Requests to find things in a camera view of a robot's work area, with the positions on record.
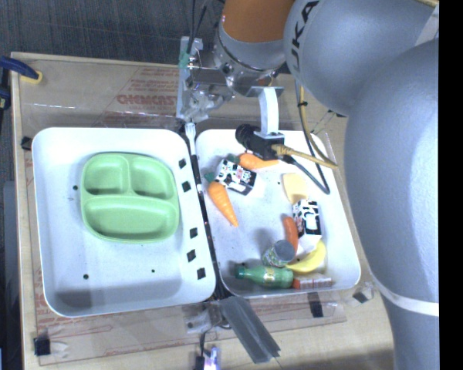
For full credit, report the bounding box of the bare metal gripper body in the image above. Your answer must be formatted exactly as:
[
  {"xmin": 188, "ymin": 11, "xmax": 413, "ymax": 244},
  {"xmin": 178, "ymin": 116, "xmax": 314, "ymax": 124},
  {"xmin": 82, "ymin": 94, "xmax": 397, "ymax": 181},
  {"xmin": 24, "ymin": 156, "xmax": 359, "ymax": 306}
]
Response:
[{"xmin": 180, "ymin": 36, "xmax": 282, "ymax": 99}]

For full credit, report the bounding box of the small orange carrot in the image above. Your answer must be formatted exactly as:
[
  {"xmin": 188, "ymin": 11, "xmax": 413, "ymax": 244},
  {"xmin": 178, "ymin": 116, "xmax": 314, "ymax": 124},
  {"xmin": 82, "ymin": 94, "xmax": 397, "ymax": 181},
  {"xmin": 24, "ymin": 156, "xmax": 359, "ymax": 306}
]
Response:
[{"xmin": 227, "ymin": 152, "xmax": 281, "ymax": 170}]

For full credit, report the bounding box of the cow print milk carton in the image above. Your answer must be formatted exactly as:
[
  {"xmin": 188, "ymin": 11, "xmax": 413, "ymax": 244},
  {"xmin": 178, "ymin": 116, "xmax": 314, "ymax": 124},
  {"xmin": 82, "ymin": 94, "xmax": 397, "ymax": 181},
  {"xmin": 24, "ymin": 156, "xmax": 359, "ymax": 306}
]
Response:
[{"xmin": 215, "ymin": 158, "xmax": 258, "ymax": 197}]

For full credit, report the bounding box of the brown cardboard board red print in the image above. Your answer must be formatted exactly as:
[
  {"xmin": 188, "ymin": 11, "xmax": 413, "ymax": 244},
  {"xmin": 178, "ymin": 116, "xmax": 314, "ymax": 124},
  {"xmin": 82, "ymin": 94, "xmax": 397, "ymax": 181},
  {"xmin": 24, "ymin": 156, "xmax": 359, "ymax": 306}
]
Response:
[{"xmin": 18, "ymin": 62, "xmax": 375, "ymax": 366}]

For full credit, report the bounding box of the large orange carrot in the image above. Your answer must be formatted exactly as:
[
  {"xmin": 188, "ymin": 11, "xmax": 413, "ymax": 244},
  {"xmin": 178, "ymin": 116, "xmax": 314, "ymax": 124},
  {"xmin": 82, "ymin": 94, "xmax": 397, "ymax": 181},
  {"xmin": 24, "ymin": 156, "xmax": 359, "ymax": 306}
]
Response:
[{"xmin": 203, "ymin": 171, "xmax": 240, "ymax": 229}]

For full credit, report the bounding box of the white plastic tray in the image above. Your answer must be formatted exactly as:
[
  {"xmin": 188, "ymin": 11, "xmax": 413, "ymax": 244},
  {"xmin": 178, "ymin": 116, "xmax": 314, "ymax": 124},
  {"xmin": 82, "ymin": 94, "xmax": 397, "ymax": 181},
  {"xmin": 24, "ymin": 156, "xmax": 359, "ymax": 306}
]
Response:
[
  {"xmin": 194, "ymin": 128, "xmax": 362, "ymax": 299},
  {"xmin": 30, "ymin": 126, "xmax": 217, "ymax": 318}
]

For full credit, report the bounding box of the pale yellow bread slice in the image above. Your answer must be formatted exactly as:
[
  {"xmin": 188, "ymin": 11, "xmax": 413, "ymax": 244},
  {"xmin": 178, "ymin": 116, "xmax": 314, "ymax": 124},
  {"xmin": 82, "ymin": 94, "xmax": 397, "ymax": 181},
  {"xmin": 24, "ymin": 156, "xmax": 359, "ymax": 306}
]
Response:
[{"xmin": 281, "ymin": 172, "xmax": 309, "ymax": 204}]

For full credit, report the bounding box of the green divided plate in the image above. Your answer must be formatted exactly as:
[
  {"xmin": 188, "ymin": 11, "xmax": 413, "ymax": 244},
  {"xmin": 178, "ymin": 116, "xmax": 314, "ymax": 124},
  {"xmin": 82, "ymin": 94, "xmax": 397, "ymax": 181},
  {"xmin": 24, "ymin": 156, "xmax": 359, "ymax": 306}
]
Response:
[{"xmin": 79, "ymin": 151, "xmax": 181, "ymax": 244}]

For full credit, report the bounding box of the orange sausage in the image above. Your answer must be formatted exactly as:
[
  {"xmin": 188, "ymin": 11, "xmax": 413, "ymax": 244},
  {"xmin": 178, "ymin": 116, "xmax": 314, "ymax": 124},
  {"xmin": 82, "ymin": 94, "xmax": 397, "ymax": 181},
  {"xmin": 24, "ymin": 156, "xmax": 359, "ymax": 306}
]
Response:
[{"xmin": 282, "ymin": 215, "xmax": 300, "ymax": 254}]

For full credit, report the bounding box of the white carton with black print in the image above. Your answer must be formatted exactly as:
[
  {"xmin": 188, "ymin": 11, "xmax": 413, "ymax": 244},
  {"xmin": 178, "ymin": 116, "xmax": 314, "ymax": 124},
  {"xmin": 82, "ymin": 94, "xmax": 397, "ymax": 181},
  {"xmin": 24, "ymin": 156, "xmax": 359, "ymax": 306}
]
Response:
[{"xmin": 292, "ymin": 198, "xmax": 323, "ymax": 240}]

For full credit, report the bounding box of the green and red can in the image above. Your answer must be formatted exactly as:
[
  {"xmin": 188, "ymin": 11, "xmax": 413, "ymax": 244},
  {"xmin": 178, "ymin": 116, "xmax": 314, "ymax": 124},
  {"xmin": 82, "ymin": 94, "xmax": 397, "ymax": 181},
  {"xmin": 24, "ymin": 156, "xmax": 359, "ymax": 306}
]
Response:
[{"xmin": 261, "ymin": 239, "xmax": 296, "ymax": 268}]

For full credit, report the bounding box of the green bottle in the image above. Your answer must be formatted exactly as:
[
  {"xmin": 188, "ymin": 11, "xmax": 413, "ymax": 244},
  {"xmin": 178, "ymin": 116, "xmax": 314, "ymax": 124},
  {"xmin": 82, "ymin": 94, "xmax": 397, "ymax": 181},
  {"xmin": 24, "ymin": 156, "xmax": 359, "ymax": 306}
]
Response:
[{"xmin": 233, "ymin": 264, "xmax": 295, "ymax": 289}]

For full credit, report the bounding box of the yellow banana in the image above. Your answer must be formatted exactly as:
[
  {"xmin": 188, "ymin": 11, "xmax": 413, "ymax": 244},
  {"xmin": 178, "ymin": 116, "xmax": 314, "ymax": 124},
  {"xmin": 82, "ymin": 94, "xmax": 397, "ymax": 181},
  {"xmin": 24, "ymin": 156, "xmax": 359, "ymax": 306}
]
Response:
[{"xmin": 285, "ymin": 239, "xmax": 328, "ymax": 274}]

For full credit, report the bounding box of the orange and white packet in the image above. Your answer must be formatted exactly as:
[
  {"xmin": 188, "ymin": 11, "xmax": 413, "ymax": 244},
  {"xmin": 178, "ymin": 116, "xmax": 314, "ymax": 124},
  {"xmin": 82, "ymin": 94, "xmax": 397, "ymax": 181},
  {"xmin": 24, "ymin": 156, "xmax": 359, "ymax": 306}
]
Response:
[{"xmin": 292, "ymin": 274, "xmax": 334, "ymax": 290}]

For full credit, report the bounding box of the black cylinder on white bracket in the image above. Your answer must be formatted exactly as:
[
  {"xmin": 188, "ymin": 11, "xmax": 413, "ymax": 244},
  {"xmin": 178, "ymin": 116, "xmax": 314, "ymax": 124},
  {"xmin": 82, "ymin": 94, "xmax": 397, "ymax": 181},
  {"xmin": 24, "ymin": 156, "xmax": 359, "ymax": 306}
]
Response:
[{"xmin": 235, "ymin": 86, "xmax": 286, "ymax": 161}]

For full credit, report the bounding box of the black block with thin wires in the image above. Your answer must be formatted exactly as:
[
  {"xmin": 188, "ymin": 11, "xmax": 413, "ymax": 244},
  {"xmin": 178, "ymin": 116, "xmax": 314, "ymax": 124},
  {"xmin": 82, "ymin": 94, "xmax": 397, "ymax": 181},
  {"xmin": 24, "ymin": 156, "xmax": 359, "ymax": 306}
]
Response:
[{"xmin": 194, "ymin": 345, "xmax": 221, "ymax": 370}]

